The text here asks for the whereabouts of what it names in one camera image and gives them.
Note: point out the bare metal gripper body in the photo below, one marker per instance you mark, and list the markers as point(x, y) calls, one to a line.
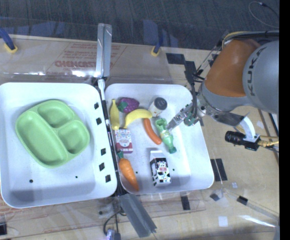
point(207, 113)

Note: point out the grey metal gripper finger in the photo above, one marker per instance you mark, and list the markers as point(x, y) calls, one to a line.
point(185, 111)
point(173, 124)

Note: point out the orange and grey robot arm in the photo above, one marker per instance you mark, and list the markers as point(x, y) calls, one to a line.
point(225, 69)

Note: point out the green plastic bottle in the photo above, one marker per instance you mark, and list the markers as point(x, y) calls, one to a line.
point(167, 136)

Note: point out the orange sausage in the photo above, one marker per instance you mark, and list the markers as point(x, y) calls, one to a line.
point(151, 131)

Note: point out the white jar with grey lid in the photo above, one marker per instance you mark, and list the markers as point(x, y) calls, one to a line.
point(157, 106)

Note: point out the white plastic tray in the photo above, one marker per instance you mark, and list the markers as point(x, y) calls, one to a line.
point(60, 184)
point(185, 159)

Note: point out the large yellow banana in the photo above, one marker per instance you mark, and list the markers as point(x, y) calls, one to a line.
point(136, 114)

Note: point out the purple grapes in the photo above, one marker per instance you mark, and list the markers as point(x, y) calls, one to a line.
point(130, 104)

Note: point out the cow print milk carton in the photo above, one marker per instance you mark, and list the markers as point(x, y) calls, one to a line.
point(160, 171)

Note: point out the red and white carton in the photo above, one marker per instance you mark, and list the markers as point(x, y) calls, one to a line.
point(124, 140)

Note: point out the small yellow banana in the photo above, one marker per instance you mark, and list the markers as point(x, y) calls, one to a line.
point(114, 116)

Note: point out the orange carrot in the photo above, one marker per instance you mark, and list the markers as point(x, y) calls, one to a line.
point(128, 171)

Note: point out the green divided plate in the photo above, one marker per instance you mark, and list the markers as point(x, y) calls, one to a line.
point(45, 134)

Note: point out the brown cardboard board red print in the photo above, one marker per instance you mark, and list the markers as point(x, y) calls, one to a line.
point(47, 59)

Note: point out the black cylinder on white bracket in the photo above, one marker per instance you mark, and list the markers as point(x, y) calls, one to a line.
point(236, 137)

